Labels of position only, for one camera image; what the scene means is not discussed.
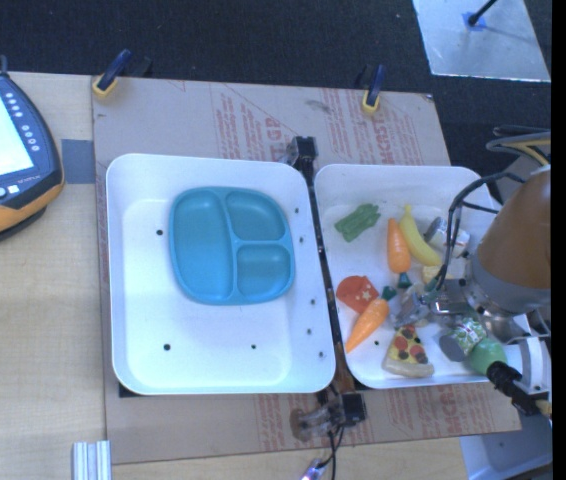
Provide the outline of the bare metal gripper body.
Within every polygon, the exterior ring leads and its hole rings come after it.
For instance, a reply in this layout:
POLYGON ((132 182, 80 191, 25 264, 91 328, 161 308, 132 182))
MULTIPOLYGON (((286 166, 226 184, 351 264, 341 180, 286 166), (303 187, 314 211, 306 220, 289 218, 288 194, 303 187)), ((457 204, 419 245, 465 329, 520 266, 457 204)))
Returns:
POLYGON ((448 325, 459 323, 466 317, 472 318, 498 341, 517 341, 527 336, 525 321, 517 321, 513 313, 505 311, 481 293, 467 296, 456 287, 440 290, 429 301, 429 311, 448 325))

